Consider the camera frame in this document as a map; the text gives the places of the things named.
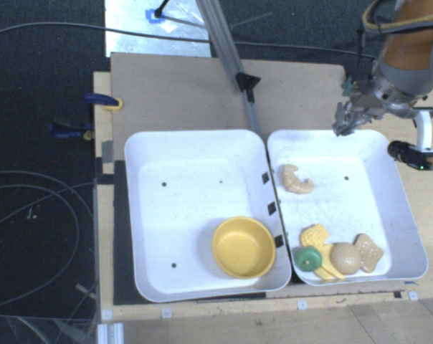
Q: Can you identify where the green doughnut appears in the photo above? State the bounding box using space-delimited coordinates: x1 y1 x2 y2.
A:
295 245 323 273

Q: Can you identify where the yellow corn piece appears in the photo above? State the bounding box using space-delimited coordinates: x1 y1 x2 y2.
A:
300 223 329 249

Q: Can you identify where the beige biscuit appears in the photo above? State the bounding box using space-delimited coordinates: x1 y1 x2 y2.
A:
353 233 384 274

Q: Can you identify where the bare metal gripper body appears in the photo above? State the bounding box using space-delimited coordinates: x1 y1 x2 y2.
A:
348 78 421 120

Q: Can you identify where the white plastic tray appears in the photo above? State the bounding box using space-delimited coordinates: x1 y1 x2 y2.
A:
124 129 293 303
266 129 429 287

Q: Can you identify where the brown cardboard board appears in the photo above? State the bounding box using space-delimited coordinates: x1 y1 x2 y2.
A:
110 52 406 300

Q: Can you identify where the black cylinder on white bracket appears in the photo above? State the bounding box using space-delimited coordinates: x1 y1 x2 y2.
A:
387 107 433 172

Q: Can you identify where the beige round bread bun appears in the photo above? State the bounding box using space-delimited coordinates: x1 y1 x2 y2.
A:
330 242 363 276

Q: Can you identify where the beige croissant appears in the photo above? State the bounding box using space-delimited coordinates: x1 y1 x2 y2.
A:
281 163 315 195

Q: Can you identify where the yellow banana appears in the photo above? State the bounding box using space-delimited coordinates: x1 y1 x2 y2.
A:
313 242 346 281

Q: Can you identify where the yellow bowl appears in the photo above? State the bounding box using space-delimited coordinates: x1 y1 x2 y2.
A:
211 216 277 280

